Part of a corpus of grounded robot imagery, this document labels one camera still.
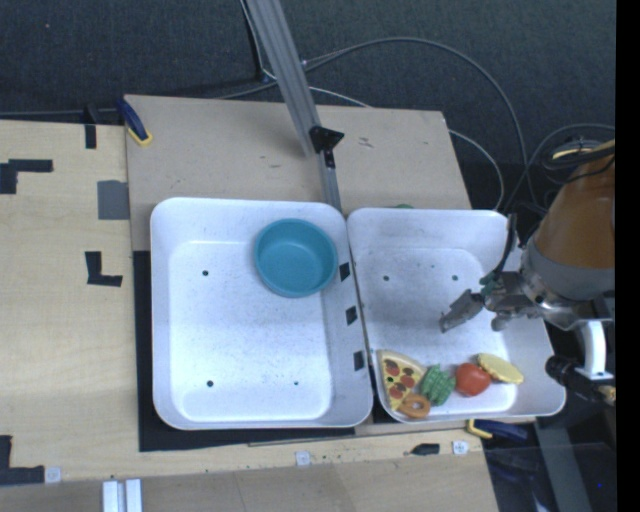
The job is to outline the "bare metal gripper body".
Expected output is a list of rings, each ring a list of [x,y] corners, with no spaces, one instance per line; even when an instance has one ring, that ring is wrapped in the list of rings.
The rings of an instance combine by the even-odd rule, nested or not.
[[[500,311],[515,311],[517,318],[542,319],[564,331],[590,321],[612,322],[612,300],[606,295],[568,299],[553,292],[537,275],[521,271],[490,272],[482,278],[482,296],[484,307],[494,316]]]

